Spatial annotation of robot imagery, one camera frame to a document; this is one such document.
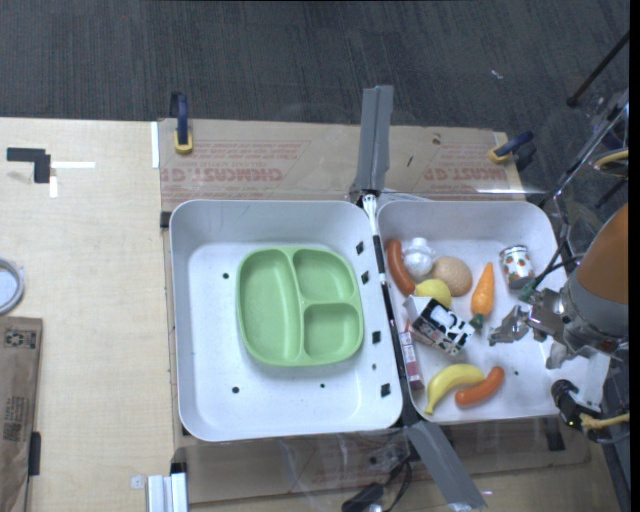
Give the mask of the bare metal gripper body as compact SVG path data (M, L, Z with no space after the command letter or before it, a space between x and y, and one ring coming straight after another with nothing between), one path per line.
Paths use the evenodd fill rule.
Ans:
M534 291L529 302L531 309L527 313L527 325L532 329L534 339L543 342L551 338L557 343L564 343L569 316L564 309L561 294L545 288Z

